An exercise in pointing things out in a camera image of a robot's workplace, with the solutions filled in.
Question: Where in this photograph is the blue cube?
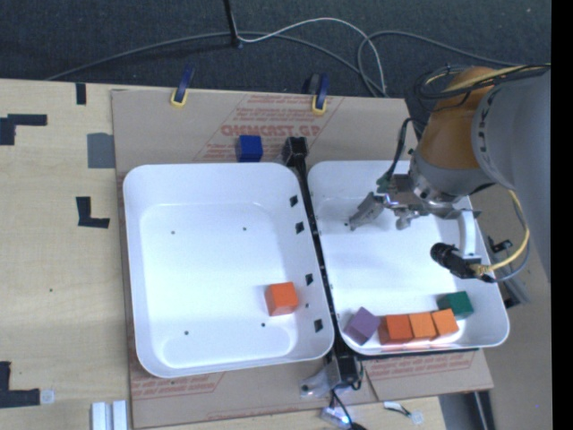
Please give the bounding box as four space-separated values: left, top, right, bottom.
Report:
235 134 263 163

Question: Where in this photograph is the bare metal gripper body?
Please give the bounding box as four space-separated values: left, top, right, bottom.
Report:
381 173 468 218

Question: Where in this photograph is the black cylinder on white bracket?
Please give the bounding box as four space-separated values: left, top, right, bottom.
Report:
430 210 483 280

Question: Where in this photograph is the brown cardboard board red print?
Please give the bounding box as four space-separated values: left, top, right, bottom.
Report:
109 88 495 423

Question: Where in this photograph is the green cube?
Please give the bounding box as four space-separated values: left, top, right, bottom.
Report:
436 290 475 320

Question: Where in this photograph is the black block with thin wires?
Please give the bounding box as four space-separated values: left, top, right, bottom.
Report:
335 352 362 385
282 136 310 168

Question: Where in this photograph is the orange cube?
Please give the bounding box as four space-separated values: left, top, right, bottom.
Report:
431 308 460 338
408 312 438 341
263 281 300 317
377 314 415 346

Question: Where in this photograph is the purple cube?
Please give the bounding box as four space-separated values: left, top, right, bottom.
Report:
343 306 381 346

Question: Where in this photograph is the white plastic tray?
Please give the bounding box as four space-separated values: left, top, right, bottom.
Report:
306 159 511 357
122 162 336 379

